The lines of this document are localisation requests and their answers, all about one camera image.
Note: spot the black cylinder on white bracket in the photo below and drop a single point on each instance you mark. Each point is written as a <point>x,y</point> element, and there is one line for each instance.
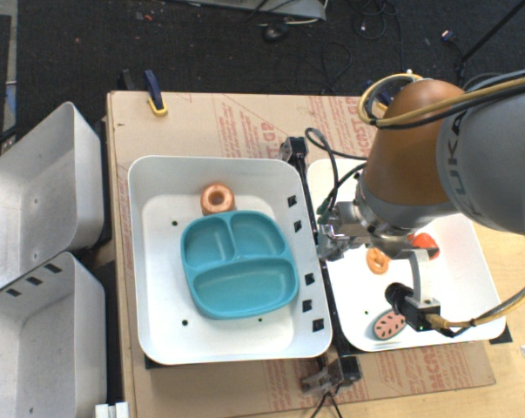
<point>412,307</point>

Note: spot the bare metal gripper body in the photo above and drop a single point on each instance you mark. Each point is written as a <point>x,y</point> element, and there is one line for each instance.
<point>351,222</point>

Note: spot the red toy food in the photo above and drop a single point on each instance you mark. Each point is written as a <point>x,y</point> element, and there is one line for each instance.
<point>427,242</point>

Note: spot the blue divided plate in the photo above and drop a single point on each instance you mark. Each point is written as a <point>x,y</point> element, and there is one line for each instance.
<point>240,268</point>

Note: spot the brown doughnut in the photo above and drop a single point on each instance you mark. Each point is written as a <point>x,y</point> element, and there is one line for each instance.
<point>206,203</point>

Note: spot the brown cardboard board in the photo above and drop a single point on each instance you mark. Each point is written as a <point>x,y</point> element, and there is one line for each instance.
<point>244,124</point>

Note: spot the orange pretzel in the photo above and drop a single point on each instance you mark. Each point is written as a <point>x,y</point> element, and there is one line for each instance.
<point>377,268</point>

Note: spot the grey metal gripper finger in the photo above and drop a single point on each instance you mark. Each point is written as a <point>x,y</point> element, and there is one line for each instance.
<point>341,246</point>
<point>325,248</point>

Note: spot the white plastic tray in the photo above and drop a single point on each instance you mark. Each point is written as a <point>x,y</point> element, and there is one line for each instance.
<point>157,255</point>
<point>40,198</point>
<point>40,346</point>
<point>462,285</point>

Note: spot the black computer mouse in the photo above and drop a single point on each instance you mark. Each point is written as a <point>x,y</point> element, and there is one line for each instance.
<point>274,30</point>

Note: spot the watermelon slice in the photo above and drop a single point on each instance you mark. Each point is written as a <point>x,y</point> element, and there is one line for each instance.
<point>388,325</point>

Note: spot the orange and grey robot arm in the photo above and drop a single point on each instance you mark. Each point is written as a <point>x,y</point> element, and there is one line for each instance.
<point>419,146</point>

